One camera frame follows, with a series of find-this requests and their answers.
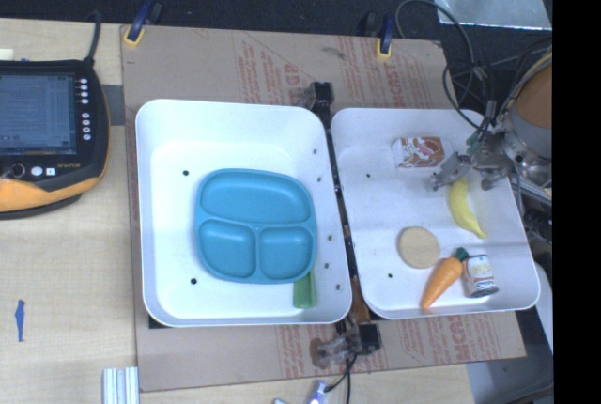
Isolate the white and orange carton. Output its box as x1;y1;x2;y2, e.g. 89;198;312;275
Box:
390;135;448;170

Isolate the yellow banana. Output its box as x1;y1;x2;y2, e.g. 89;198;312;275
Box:
447;177;488;241

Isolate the brown cardboard board, red print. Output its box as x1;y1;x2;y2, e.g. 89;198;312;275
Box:
119;23;529;394

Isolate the blue divided plate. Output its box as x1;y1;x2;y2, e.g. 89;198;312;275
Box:
193;167;318;286

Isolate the thin black and white rod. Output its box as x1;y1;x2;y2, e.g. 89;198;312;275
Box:
321;104;365;323

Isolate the small white and red can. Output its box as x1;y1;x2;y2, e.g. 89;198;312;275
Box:
463;253;501;299

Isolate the orange carrot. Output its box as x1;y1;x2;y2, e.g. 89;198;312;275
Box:
418;246;471;312

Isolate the black block with thin wires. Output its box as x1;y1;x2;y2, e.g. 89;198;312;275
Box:
310;320;383;368
300;81;336;113

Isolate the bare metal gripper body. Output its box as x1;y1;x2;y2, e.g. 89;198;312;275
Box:
468;129;554;190

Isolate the white plastic tray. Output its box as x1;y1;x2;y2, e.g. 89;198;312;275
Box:
134;98;354;329
330;106;542;321

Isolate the round beige biscuit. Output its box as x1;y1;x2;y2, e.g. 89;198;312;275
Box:
396;225;442;271

